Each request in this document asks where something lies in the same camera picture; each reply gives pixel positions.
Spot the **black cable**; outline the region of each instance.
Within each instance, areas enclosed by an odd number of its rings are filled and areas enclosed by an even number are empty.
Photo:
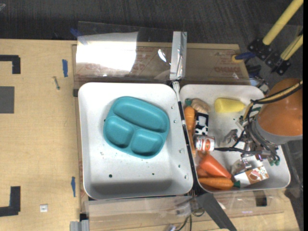
[[[251,106],[250,109],[248,110],[248,113],[247,113],[248,125],[250,125],[250,123],[251,123],[251,121],[250,121],[250,113],[251,113],[253,107],[254,106]]]
[[[239,148],[232,148],[232,147],[218,147],[215,148],[214,151],[220,151],[220,152],[241,152],[244,154],[262,154],[261,151],[245,151]]]
[[[194,215],[195,217],[198,217],[198,218],[201,217],[201,216],[205,213],[205,210],[203,210],[201,214],[196,214],[197,211],[198,211],[198,210],[194,211],[194,212],[193,212],[193,215]]]
[[[283,95],[283,96],[281,96],[281,97],[279,97],[279,98],[276,98],[276,99],[273,99],[273,100],[269,100],[269,101],[262,101],[263,99],[252,100],[252,102],[253,102],[253,104],[267,104],[267,103],[277,102],[277,101],[279,101],[279,100],[282,100],[282,99],[284,99],[284,98],[286,98],[286,97],[292,95],[293,93],[297,92],[298,90],[300,90],[300,89],[302,89],[302,88],[303,88],[303,84],[300,84],[300,85],[299,85],[297,88],[295,88],[293,91],[291,91],[291,92],[287,93],[286,95]],[[277,95],[277,94],[279,94],[279,93],[281,93],[281,92],[283,92],[283,91],[286,91],[287,89],[288,89],[288,88],[286,88],[286,89],[284,89],[284,90],[282,90],[282,91],[279,91],[279,92],[277,92],[277,93],[274,93],[273,95],[270,95],[270,96],[268,96],[268,97],[266,97],[266,98],[264,98],[264,99],[267,99],[267,98],[270,98],[270,97],[272,97],[272,96],[274,96],[274,95]]]
[[[245,129],[241,132],[241,135],[238,137],[237,141],[235,142],[235,144],[233,146],[231,146],[231,148],[234,148],[241,140],[242,136],[244,135]]]
[[[193,226],[192,226],[193,225],[193,221],[192,221],[192,216],[191,215],[189,216],[189,219],[190,219],[189,220],[190,221],[190,223],[189,223],[189,230],[192,231],[193,230]]]
[[[277,153],[273,152],[267,145],[264,145],[263,147],[271,152],[271,154],[274,156],[274,159],[280,161],[280,157],[277,155]]]
[[[180,231],[180,230],[182,230],[182,229],[185,227],[185,225],[186,225],[186,223],[187,223],[189,217],[187,217],[187,218],[185,219],[183,225],[182,225],[179,229],[175,229],[175,231]]]

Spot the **yellow pole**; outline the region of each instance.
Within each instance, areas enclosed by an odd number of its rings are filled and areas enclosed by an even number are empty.
[[[288,21],[292,18],[292,16],[296,13],[296,11],[302,6],[304,0],[293,0],[287,9],[280,16],[278,21],[274,24],[271,30],[267,33],[267,35],[263,38],[263,43],[265,45],[270,45],[276,36],[280,33],[283,27],[288,23]]]
[[[281,53],[280,58],[284,61],[290,59],[290,57],[303,45],[304,34],[297,36],[291,44]]]

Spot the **gray carpet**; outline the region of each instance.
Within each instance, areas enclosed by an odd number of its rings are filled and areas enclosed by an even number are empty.
[[[185,30],[188,42],[237,43],[242,52],[256,37],[266,35],[292,0],[0,0],[0,38],[75,39],[70,28],[78,21],[102,22]],[[303,27],[303,6],[290,20],[272,47],[282,52]],[[262,61],[260,75],[272,87],[287,77],[303,78],[303,47],[290,59],[292,66],[283,76],[270,73]],[[291,144],[300,148],[302,141]],[[302,177],[302,164],[297,163]],[[301,197],[289,197],[301,229]]]

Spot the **blue tape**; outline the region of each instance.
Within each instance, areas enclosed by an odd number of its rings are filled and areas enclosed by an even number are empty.
[[[75,183],[75,177],[74,176],[72,176],[71,186],[72,186],[73,195],[74,195],[74,198],[75,198],[76,197],[76,183]]]
[[[256,54],[252,53],[252,52],[245,52],[242,54],[239,54],[235,57],[236,60],[242,60],[242,59],[250,59],[250,58],[254,58],[256,56]]]
[[[87,45],[87,42],[83,39],[80,38],[82,36],[82,33],[80,33],[78,30],[71,28],[70,29],[71,34],[74,35],[75,38],[77,38],[77,40],[82,43],[83,45]]]
[[[68,75],[67,75],[67,72],[68,72],[67,60],[65,60],[65,59],[62,59],[62,68],[63,68],[64,77],[68,77]]]

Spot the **black tape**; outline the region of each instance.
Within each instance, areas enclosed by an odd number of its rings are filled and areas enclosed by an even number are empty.
[[[18,55],[0,55],[0,62],[12,62],[12,74],[20,74],[20,57]]]
[[[20,212],[20,186],[11,187],[10,205],[0,207],[0,217],[15,216]]]
[[[73,89],[73,97],[78,97],[78,91],[79,89]]]
[[[15,87],[0,86],[0,114],[14,113]]]

